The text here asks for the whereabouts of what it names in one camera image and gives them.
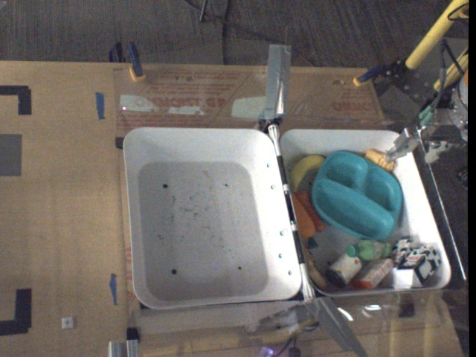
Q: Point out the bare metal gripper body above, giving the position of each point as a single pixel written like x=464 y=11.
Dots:
x=442 y=129

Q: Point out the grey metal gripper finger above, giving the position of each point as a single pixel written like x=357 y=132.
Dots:
x=398 y=151
x=409 y=134

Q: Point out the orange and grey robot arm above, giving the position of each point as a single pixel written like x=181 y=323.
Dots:
x=466 y=78

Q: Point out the white plastic tray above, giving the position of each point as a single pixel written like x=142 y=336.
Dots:
x=416 y=214
x=201 y=221

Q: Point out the teal divided plate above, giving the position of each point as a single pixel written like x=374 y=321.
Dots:
x=353 y=199

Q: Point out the yellow banana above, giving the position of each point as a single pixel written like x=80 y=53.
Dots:
x=303 y=167

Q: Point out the green bottle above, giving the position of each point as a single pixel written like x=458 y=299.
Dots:
x=370 y=250

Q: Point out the red-orange sausage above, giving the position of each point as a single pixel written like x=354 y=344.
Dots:
x=311 y=210

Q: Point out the black and white cow-print carton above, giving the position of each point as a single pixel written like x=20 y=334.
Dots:
x=420 y=259

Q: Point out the orange carrot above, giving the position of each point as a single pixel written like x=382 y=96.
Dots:
x=303 y=219

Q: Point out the thin black and white rod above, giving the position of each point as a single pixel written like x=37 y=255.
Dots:
x=285 y=184

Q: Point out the orange and white carton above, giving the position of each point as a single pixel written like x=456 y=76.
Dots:
x=373 y=273

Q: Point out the white can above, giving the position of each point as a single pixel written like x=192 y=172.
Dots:
x=344 y=270

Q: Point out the brown cardboard board red print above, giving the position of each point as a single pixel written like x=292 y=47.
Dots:
x=208 y=84

